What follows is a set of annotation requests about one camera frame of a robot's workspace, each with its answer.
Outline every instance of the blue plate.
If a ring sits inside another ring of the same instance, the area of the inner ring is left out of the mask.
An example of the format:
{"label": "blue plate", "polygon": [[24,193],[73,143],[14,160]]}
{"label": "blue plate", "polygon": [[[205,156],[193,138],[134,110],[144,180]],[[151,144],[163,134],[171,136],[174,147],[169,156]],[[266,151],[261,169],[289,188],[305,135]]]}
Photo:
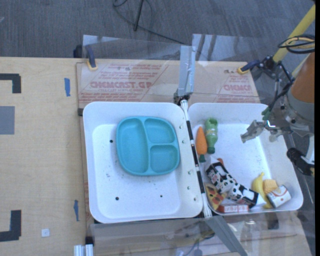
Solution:
{"label": "blue plate", "polygon": [[133,175],[163,175],[180,162],[174,127],[158,117],[133,116],[116,128],[116,150],[124,170]]}

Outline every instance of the yellow banana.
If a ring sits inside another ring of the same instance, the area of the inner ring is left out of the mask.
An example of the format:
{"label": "yellow banana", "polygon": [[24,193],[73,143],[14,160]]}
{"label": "yellow banana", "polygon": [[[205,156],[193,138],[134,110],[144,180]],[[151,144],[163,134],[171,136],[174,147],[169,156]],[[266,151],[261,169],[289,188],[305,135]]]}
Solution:
{"label": "yellow banana", "polygon": [[263,176],[264,175],[265,175],[265,173],[261,172],[261,174],[253,180],[251,189],[253,191],[259,193],[262,196],[263,200],[266,202],[266,204],[263,205],[263,207],[266,209],[270,209],[273,207],[272,207],[270,201],[268,200],[268,198],[264,192],[264,189],[263,189]]}

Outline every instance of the plastic bottle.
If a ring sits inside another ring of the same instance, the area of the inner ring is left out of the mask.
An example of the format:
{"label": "plastic bottle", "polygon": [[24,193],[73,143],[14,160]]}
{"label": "plastic bottle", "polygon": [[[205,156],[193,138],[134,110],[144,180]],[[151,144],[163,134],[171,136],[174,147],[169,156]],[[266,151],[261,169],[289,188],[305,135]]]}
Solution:
{"label": "plastic bottle", "polygon": [[218,121],[211,117],[205,121],[205,139],[208,145],[208,154],[216,152],[215,144],[218,140]]}

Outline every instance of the orange carrot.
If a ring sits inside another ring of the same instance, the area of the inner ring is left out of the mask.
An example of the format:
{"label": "orange carrot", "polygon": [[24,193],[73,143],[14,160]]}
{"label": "orange carrot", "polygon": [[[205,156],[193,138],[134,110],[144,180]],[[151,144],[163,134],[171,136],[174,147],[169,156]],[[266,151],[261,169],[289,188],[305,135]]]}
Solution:
{"label": "orange carrot", "polygon": [[203,128],[200,126],[197,133],[196,133],[196,143],[195,143],[195,149],[197,154],[199,155],[199,161],[201,163],[205,162],[205,154],[208,150],[208,144],[206,140],[206,135],[203,130]]}

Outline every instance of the food can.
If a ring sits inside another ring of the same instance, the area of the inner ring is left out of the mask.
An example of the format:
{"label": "food can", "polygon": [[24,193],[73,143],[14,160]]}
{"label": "food can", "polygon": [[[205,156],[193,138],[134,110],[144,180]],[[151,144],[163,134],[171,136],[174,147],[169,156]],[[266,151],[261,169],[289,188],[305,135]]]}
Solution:
{"label": "food can", "polygon": [[285,185],[279,186],[275,190],[266,194],[266,196],[274,208],[283,205],[291,199],[291,195]]}

